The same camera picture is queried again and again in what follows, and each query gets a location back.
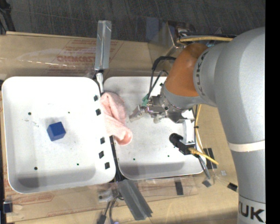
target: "blue block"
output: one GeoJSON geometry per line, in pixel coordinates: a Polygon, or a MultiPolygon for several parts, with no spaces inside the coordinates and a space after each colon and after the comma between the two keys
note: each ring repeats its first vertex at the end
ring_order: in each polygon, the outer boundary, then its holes
{"type": "Polygon", "coordinates": [[[57,122],[48,126],[47,133],[50,137],[50,140],[55,141],[63,138],[66,134],[66,131],[62,125],[62,122],[57,122]]]}

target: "black pole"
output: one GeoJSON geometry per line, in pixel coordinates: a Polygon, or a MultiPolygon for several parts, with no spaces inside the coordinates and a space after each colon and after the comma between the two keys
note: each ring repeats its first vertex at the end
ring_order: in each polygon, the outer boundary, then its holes
{"type": "Polygon", "coordinates": [[[0,0],[0,13],[3,15],[6,26],[9,31],[15,31],[15,27],[11,17],[11,6],[6,0],[0,0]]]}

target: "dark gray carpet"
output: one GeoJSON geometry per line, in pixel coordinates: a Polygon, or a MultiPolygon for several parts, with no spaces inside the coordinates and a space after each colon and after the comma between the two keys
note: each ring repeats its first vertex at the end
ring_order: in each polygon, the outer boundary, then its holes
{"type": "MultiPolygon", "coordinates": [[[[112,21],[112,39],[147,41],[146,18],[185,21],[211,32],[240,34],[265,26],[266,0],[7,0],[17,31],[96,37],[112,21]]],[[[2,170],[0,150],[0,175],[2,170]]]]}

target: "pink cloth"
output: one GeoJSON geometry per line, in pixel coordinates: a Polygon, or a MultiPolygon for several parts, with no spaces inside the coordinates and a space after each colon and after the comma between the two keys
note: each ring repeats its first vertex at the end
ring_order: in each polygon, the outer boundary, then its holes
{"type": "Polygon", "coordinates": [[[104,111],[108,135],[115,136],[118,144],[129,144],[132,132],[125,126],[126,112],[124,101],[115,93],[105,92],[100,99],[104,111]]]}

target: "white band on robot arm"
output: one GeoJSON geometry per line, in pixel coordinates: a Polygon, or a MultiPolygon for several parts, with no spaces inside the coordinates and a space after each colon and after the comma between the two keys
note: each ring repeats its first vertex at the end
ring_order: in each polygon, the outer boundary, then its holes
{"type": "Polygon", "coordinates": [[[233,144],[229,143],[229,148],[231,151],[235,152],[250,152],[250,151],[256,151],[256,150],[262,150],[266,148],[266,141],[260,141],[256,143],[251,144],[233,144]]]}

